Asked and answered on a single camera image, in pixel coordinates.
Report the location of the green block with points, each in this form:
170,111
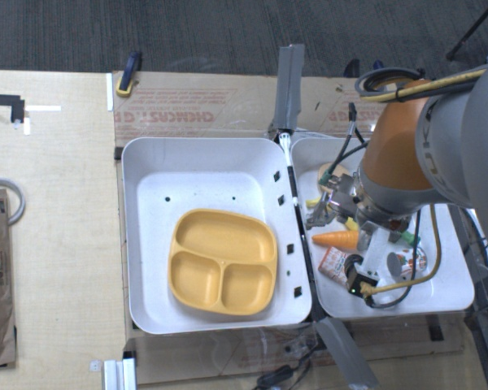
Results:
410,239

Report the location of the white plastic tray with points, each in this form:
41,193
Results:
443,291
211,177

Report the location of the brown bread roll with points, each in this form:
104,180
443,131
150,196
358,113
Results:
326,171

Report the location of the red and white packet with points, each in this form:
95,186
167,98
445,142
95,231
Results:
332,264

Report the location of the orange carrot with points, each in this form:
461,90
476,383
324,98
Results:
337,239

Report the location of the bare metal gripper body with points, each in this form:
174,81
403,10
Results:
345,197

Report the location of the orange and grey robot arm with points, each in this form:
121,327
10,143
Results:
451,144

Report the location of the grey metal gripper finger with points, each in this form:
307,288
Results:
332,217
315,219

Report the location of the yellow divided plate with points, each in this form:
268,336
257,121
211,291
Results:
223,258

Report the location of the white printed can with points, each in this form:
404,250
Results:
419,260

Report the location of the brown cardboard board red print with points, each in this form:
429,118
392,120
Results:
195,96

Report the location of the yellow banana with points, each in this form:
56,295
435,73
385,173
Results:
312,202

